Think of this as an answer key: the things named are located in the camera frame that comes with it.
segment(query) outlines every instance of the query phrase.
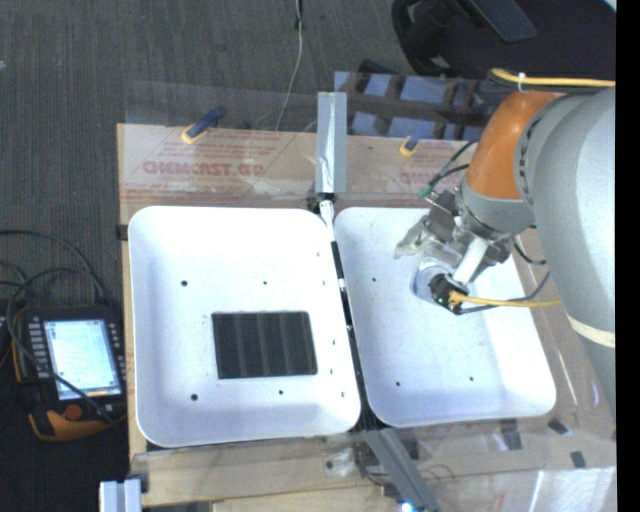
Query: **black rectangle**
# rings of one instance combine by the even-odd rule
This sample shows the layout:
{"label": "black rectangle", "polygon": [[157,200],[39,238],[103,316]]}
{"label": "black rectangle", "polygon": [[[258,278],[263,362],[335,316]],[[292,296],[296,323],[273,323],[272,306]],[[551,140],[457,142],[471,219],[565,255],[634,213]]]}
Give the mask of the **black rectangle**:
{"label": "black rectangle", "polygon": [[306,311],[213,313],[211,319],[220,379],[318,373]]}

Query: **yellow cable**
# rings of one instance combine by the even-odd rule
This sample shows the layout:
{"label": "yellow cable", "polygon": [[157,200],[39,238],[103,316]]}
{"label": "yellow cable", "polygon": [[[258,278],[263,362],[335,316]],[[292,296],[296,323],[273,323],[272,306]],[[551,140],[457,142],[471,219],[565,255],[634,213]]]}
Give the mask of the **yellow cable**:
{"label": "yellow cable", "polygon": [[519,302],[515,300],[495,300],[495,299],[481,299],[479,297],[468,297],[463,293],[452,291],[449,293],[449,303],[454,306],[461,302],[473,302],[474,304],[483,304],[486,306],[513,306],[520,308],[544,308],[548,306],[555,306],[560,304],[560,299],[551,299],[544,301],[531,301],[531,302]]}
{"label": "yellow cable", "polygon": [[615,87],[614,80],[598,80],[595,78],[532,78],[528,76],[518,76],[501,68],[493,68],[491,73],[508,82],[520,83],[523,85],[550,85],[550,86],[570,86],[570,87]]}

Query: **black device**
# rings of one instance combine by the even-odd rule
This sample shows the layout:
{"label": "black device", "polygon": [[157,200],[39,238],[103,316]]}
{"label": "black device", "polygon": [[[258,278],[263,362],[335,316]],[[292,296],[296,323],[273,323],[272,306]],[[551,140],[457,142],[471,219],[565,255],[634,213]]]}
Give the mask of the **black device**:
{"label": "black device", "polygon": [[124,417],[124,340],[111,308],[27,306],[12,325],[20,394],[39,438],[79,439]]}

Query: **white cable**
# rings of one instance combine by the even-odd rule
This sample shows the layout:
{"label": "white cable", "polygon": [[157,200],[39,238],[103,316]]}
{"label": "white cable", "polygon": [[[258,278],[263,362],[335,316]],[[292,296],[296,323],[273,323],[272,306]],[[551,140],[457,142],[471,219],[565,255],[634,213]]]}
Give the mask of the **white cable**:
{"label": "white cable", "polygon": [[302,14],[300,13],[300,3],[299,0],[294,0],[296,3],[296,13],[297,13],[297,23],[298,23],[298,59],[296,60],[296,65],[293,68],[293,74],[291,75],[291,80],[289,80],[289,89],[287,90],[287,96],[285,97],[284,104],[282,105],[282,110],[280,111],[280,115],[278,116],[278,122],[276,123],[276,131],[280,129],[280,122],[282,121],[282,116],[284,115],[284,111],[287,109],[287,103],[289,103],[289,97],[291,96],[291,90],[293,89],[293,82],[296,79],[296,75],[298,74],[298,69],[300,68],[300,61],[302,60]]}

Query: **screen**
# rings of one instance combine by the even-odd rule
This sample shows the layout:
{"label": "screen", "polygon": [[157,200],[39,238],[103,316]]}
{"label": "screen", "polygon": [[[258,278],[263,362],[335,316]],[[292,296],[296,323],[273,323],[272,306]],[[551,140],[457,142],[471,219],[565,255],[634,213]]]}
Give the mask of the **screen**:
{"label": "screen", "polygon": [[[53,370],[89,396],[121,393],[109,338],[102,320],[44,322]],[[56,382],[60,400],[80,398]]]}

